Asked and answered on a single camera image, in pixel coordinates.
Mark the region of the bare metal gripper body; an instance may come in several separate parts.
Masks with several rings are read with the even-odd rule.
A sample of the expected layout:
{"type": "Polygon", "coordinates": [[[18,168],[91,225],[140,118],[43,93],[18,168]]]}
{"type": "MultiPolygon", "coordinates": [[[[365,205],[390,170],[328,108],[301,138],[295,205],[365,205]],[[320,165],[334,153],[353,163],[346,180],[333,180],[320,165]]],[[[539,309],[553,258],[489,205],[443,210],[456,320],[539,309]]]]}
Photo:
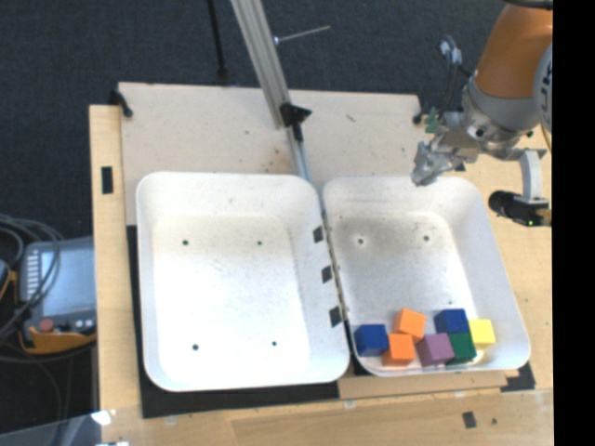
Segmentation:
{"type": "Polygon", "coordinates": [[[507,129],[481,112],[448,111],[435,147],[469,163],[480,154],[507,160],[521,137],[521,132],[507,129]]]}

